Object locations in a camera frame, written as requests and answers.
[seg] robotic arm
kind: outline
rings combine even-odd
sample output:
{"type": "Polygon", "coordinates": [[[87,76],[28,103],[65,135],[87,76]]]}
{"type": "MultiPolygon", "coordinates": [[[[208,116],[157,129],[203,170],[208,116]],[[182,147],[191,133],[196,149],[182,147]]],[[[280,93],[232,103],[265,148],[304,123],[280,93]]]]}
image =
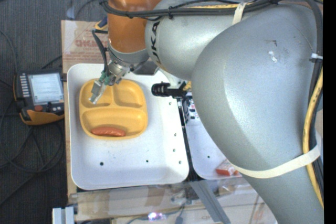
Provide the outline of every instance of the robotic arm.
{"type": "Polygon", "coordinates": [[[316,145],[307,100],[319,103],[322,91],[322,2],[102,0],[111,61],[91,101],[150,57],[192,82],[207,132],[279,224],[324,223],[322,158],[288,164],[316,145]],[[310,133],[308,148],[302,130],[310,133]],[[286,171],[276,174],[283,164],[286,171]]]}

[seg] hot dog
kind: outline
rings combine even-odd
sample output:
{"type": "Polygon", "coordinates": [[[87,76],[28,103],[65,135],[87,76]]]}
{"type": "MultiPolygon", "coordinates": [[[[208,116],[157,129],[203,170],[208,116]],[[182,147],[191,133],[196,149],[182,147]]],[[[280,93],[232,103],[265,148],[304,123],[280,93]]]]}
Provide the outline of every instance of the hot dog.
{"type": "Polygon", "coordinates": [[[126,135],[126,132],[124,130],[114,128],[114,127],[109,127],[109,126],[93,128],[91,130],[91,133],[95,135],[100,135],[100,136],[125,136],[126,135]]]}

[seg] carpeted floor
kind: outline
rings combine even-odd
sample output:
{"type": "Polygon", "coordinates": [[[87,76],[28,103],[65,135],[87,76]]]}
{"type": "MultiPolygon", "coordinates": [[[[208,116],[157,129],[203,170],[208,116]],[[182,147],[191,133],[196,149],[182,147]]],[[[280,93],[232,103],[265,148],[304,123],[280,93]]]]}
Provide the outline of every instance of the carpeted floor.
{"type": "Polygon", "coordinates": [[[61,20],[99,21],[104,15],[96,0],[0,0],[0,114],[6,113],[0,129],[0,223],[51,223],[51,209],[67,204],[64,122],[29,133],[14,105],[6,111],[13,76],[61,65],[61,20]]]}

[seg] display screen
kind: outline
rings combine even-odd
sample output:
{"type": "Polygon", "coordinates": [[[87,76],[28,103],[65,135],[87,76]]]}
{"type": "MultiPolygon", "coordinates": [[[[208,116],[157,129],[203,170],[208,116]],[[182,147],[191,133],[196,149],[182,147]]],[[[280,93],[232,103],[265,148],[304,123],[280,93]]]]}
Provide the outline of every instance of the display screen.
{"type": "Polygon", "coordinates": [[[28,80],[34,105],[63,103],[64,93],[59,73],[31,74],[28,80]]]}

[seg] yellow plate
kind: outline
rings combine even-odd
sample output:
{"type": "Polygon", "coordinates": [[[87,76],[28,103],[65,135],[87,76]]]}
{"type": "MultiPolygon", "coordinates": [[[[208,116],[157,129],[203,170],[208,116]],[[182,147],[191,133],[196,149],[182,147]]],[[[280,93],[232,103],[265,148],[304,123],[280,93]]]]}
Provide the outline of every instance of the yellow plate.
{"type": "Polygon", "coordinates": [[[146,99],[141,87],[132,80],[123,79],[119,84],[107,86],[97,104],[92,104],[91,89],[94,79],[86,82],[79,94],[79,117],[85,133],[104,140],[134,138],[142,134],[148,123],[146,99]],[[91,133],[96,127],[114,127],[126,136],[100,136],[91,133]]]}

